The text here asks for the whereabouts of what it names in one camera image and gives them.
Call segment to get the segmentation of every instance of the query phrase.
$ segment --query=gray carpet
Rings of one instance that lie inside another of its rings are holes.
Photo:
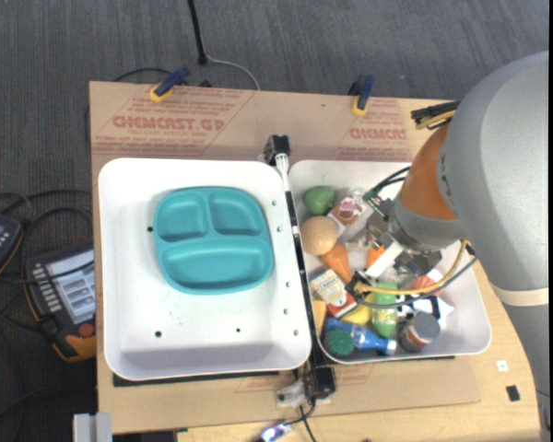
[[[244,65],[263,90],[344,95],[372,73],[375,96],[459,99],[549,45],[549,0],[195,2],[206,52]],[[191,85],[254,88],[243,71],[197,57],[186,0],[0,0],[0,192],[89,189],[89,80],[188,65]],[[35,215],[61,205],[90,201],[81,193],[40,198]],[[89,236],[82,217],[64,212],[37,225],[24,257]],[[19,265],[20,257],[7,271]],[[0,283],[0,308],[15,298],[8,316],[32,325],[19,290]],[[59,388],[1,416],[0,441],[71,440],[73,414],[96,409],[94,377],[94,362],[68,365],[41,339],[0,322],[0,411],[25,392]]]

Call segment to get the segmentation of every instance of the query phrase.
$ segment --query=blue toy bottle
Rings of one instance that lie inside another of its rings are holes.
[[[367,327],[328,318],[325,321],[324,334],[335,329],[348,332],[352,336],[355,348],[359,351],[376,350],[385,355],[395,354],[397,342],[394,339],[382,339]]]

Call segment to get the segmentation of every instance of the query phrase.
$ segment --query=white tray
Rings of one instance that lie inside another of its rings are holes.
[[[275,268],[255,288],[182,293],[164,279],[153,225],[158,202],[188,187],[242,189],[261,205]],[[99,175],[104,354],[130,380],[285,370],[311,351],[283,183],[262,162],[115,159]]]
[[[408,165],[394,162],[327,160],[302,160],[296,163],[290,170],[289,180],[300,224],[310,216],[303,203],[303,194],[311,187],[318,185],[333,187],[336,192],[335,200],[339,202],[350,191],[360,188],[365,192],[388,175]],[[382,191],[382,197],[394,198],[399,192],[400,185],[401,183],[390,185]],[[440,272],[445,273],[450,268],[458,249],[458,244],[454,244],[442,251],[442,261],[436,267]],[[324,265],[314,256],[304,254],[304,260],[310,279],[325,270]],[[459,270],[467,264],[467,261],[467,258],[463,258]],[[454,311],[443,320],[441,335],[425,346],[421,352],[409,353],[398,345],[395,355],[391,356],[355,353],[347,358],[336,358],[323,348],[322,350],[340,364],[470,355],[483,352],[491,340],[491,328],[473,271],[471,269],[465,271],[442,292],[441,299],[454,307]]]

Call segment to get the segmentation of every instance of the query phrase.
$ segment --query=blue clamp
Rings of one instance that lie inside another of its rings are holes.
[[[360,76],[348,91],[348,95],[356,96],[352,104],[352,112],[357,116],[364,116],[367,112],[367,102],[369,101],[374,81],[375,77],[371,74]]]
[[[171,95],[172,87],[180,84],[190,73],[191,69],[187,66],[178,69],[176,72],[172,72],[162,83],[149,90],[149,97],[152,101],[160,103]]]

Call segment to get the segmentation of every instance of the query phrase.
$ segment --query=green toy bottle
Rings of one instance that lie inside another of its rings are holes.
[[[377,287],[386,290],[397,289],[396,284],[379,283]],[[393,305],[395,295],[374,292],[367,296],[367,300],[376,305]],[[397,308],[375,308],[372,311],[371,324],[380,337],[384,339],[393,337],[397,328]]]

